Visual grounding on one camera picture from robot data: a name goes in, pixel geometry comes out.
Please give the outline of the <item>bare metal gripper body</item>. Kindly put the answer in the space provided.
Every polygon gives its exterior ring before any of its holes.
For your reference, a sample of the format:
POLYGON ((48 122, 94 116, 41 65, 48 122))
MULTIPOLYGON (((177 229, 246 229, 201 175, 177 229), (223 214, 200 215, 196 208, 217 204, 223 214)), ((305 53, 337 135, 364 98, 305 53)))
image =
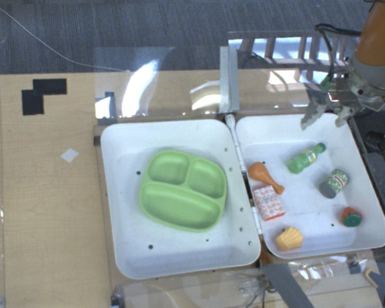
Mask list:
POLYGON ((341 77, 326 76, 316 90, 310 92, 311 98, 325 101, 325 111, 336 110, 342 106, 352 107, 355 113, 363 109, 385 111, 385 89, 373 86, 359 76, 344 74, 341 77))

